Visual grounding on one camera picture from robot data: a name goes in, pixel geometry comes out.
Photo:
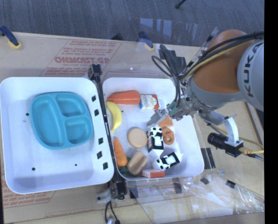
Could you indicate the orange pretzel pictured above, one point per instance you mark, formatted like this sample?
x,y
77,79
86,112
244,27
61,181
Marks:
x,y
168,136

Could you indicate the orange pizza slice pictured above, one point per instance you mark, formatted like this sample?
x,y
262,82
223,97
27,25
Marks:
x,y
166,122

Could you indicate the thin black and white rod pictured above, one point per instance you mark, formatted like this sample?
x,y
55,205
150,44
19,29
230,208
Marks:
x,y
105,115

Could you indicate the round tan biscuit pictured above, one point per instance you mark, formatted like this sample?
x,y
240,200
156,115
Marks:
x,y
137,137

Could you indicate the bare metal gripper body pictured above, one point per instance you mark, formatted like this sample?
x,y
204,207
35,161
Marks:
x,y
187,104

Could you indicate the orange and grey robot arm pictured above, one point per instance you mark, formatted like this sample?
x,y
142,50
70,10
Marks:
x,y
219,76

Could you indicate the black cylinder on white bracket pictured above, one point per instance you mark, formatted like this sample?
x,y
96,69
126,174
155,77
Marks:
x,y
231,140

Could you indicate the yellow banana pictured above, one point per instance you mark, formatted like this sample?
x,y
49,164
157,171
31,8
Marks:
x,y
116,115

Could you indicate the blue divided plate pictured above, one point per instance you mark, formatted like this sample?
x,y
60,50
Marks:
x,y
59,120

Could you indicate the white, orange and blue carton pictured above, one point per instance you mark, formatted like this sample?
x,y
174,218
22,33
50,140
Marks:
x,y
149,101

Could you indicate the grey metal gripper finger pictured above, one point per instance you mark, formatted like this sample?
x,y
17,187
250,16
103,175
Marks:
x,y
161,112
153,121

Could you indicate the orange carrot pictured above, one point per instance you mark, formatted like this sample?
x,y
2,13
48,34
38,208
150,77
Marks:
x,y
120,154

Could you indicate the black and white cow-print carton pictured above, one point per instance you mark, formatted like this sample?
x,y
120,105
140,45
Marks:
x,y
169,161
155,140

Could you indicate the brown cardboard board, red print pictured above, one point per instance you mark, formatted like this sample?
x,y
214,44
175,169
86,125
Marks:
x,y
59,55

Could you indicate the white plastic tray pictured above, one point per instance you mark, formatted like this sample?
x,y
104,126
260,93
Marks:
x,y
187,148
59,169

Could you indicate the orange packet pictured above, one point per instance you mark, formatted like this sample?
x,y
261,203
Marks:
x,y
153,173

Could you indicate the tan bread bun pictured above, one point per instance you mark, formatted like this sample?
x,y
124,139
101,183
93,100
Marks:
x,y
137,163

